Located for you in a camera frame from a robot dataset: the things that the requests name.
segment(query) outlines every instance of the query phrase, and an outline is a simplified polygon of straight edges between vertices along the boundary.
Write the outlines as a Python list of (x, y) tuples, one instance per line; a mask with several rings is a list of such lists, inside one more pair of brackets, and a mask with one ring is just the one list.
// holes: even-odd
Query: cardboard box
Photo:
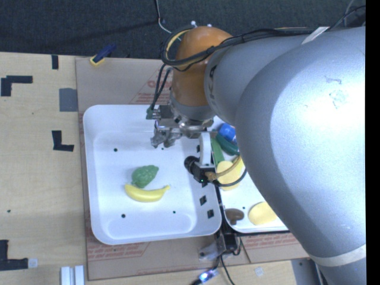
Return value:
[[(99, 66), (89, 58), (76, 58), (81, 164), (87, 241), (88, 279), (138, 276), (172, 271), (208, 269), (213, 261), (200, 260), (199, 250), (212, 244), (214, 236), (109, 246), (100, 243), (91, 231), (88, 201), (83, 114), (94, 105), (149, 105), (162, 62), (146, 59), (106, 58)], [(171, 75), (157, 104), (169, 98)], [(242, 236), (239, 256), (226, 259), (226, 265), (305, 258), (307, 253), (291, 233)]]

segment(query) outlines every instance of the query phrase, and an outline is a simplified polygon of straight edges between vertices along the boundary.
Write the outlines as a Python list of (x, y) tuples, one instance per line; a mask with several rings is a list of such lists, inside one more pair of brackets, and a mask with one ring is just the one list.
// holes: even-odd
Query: yellow object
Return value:
[(164, 188), (155, 190), (144, 190), (127, 183), (125, 184), (124, 189), (128, 196), (135, 201), (156, 202), (159, 201), (164, 193), (170, 189), (170, 186), (166, 185)]
[[(233, 183), (233, 182), (237, 181), (241, 176), (243, 167), (244, 167), (244, 163), (243, 163), (243, 160), (241, 159), (240, 156), (233, 163), (231, 161), (228, 161), (228, 160), (221, 161), (216, 168), (217, 175), (220, 173), (223, 174), (223, 172), (227, 171), (228, 169), (230, 169), (230, 171), (219, 176), (218, 181), (221, 184)], [(222, 190), (227, 191), (227, 190), (235, 189), (239, 185), (240, 185), (240, 183), (237, 183), (233, 186), (227, 186), (227, 187), (222, 186), (221, 188), (222, 188)]]
[(98, 62), (94, 62), (94, 58), (95, 58), (95, 57), (96, 57), (96, 55), (94, 55), (94, 56), (92, 56), (92, 57), (90, 58), (90, 63), (91, 63), (91, 65), (92, 65), (93, 67), (97, 67), (98, 65), (102, 64), (102, 63), (105, 61), (105, 59), (102, 58), (102, 59), (99, 60)]
[(277, 218), (276, 213), (267, 202), (259, 202), (254, 205), (248, 213), (248, 219), (254, 225), (270, 223)]

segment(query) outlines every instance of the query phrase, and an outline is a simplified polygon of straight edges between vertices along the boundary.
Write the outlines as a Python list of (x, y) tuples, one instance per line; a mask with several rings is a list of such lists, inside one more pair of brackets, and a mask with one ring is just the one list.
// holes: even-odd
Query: beige table surface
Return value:
[[(0, 284), (59, 284), (63, 266), (84, 265), (83, 189), (78, 113), (59, 111), (59, 89), (76, 88), (75, 57), (0, 53), (0, 77), (32, 75), (32, 84), (12, 84), (0, 97), (0, 239), (9, 240), (8, 258), (36, 258), (37, 268), (0, 271)], [(52, 131), (73, 152), (53, 151)], [(255, 273), (260, 267), (262, 275)], [(230, 284), (221, 275), (207, 282)], [(296, 284), (290, 261), (229, 267), (236, 285)], [(184, 271), (86, 284), (191, 284), (203, 271)]]

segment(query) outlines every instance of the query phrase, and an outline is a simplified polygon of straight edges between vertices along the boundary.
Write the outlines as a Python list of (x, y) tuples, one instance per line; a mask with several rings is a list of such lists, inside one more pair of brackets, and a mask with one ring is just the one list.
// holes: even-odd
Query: yellow toy banana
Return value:
[[(232, 165), (233, 165), (233, 163), (231, 161), (223, 160), (218, 164), (216, 171), (217, 171), (217, 173), (224, 172), (225, 170), (230, 168)], [(234, 169), (232, 169), (229, 173), (219, 177), (218, 181), (223, 184), (223, 183), (232, 183), (232, 182), (238, 180), (240, 178), (240, 174), (242, 173), (243, 167), (244, 167), (243, 160), (240, 159), (239, 162), (237, 163), (236, 167)], [(240, 185), (240, 183), (237, 183), (233, 186), (227, 186), (227, 187), (221, 186), (221, 188), (222, 188), (222, 190), (227, 191), (227, 190), (235, 189), (239, 185)]]
[(128, 196), (135, 201), (156, 202), (159, 201), (164, 195), (164, 193), (170, 189), (170, 186), (166, 185), (164, 188), (155, 190), (144, 190), (127, 183), (124, 186), (124, 189)]

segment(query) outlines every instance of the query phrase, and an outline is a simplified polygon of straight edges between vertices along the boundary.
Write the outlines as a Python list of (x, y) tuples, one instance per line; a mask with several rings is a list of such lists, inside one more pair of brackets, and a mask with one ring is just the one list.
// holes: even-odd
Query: black fabric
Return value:
[[(258, 28), (333, 25), (351, 0), (159, 0), (164, 26), (212, 24), (237, 35)], [(154, 0), (0, 0), (0, 51), (159, 58), (167, 36)]]

